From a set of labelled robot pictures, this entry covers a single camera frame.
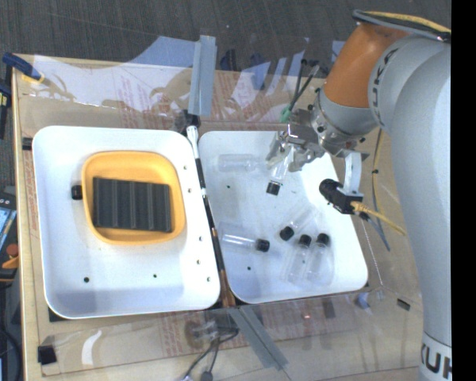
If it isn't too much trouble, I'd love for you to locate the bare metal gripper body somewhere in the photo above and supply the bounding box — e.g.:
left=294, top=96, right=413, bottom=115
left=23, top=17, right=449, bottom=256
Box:
left=284, top=108, right=369, bottom=161

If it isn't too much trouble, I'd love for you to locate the clear bottle with black cap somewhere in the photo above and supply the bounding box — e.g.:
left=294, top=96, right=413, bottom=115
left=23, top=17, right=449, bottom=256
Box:
left=217, top=221, right=271, bottom=253
left=306, top=232, right=335, bottom=287
left=266, top=151, right=295, bottom=197
left=278, top=207, right=319, bottom=242
left=286, top=233, right=313, bottom=286

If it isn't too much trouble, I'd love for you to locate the clear plastic bottle without cap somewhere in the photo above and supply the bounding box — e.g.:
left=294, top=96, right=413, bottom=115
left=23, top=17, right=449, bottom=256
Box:
left=217, top=153, right=270, bottom=175

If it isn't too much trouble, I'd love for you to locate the white plastic tray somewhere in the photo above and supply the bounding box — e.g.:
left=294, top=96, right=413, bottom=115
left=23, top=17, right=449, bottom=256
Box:
left=197, top=129, right=369, bottom=306
left=31, top=125, right=222, bottom=320

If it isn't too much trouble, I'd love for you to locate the thin black and white rod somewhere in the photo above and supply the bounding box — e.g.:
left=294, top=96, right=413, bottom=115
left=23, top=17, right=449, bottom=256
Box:
left=186, top=125, right=236, bottom=308

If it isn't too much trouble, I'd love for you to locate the yellow plate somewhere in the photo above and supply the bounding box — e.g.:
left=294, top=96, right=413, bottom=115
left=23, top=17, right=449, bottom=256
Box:
left=80, top=150, right=187, bottom=247

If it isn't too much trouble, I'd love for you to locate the black ribbed rectangular tray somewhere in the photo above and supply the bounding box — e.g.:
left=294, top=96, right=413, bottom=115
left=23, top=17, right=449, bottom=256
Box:
left=91, top=176, right=173, bottom=234

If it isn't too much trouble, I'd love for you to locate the brown cardboard board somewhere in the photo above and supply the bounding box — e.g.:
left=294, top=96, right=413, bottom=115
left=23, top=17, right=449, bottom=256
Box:
left=12, top=55, right=424, bottom=377

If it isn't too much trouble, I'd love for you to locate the black cylinder on white bracket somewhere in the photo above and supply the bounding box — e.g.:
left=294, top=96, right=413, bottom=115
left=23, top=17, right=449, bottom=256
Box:
left=318, top=151, right=366, bottom=215

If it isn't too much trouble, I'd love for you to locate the black block with thin wires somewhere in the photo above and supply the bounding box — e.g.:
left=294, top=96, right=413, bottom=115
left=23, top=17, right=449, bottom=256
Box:
left=213, top=316, right=240, bottom=335
left=174, top=109, right=202, bottom=132

